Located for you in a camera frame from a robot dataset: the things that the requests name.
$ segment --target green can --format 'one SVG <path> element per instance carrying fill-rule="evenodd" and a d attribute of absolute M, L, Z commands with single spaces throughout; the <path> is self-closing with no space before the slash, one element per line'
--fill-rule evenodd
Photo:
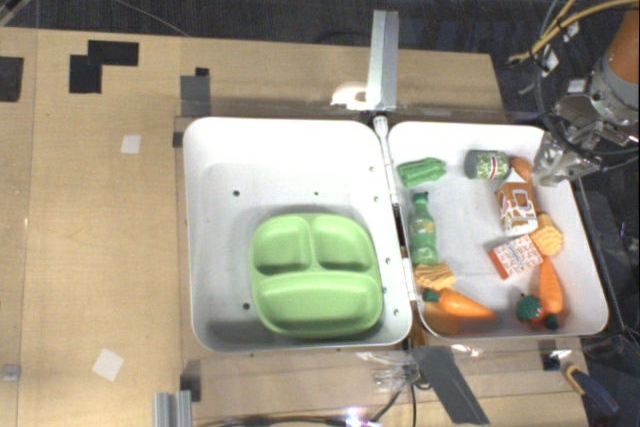
<path fill-rule="evenodd" d="M 502 180 L 509 174 L 509 158 L 499 151 L 471 150 L 464 159 L 464 174 L 478 180 Z"/>

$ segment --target green bottle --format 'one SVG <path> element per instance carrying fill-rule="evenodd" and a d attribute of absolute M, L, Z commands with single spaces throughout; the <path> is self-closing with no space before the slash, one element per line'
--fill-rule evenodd
<path fill-rule="evenodd" d="M 427 210 L 427 202 L 427 193 L 413 196 L 413 212 L 409 217 L 409 254 L 413 265 L 438 263 L 436 225 Z"/>

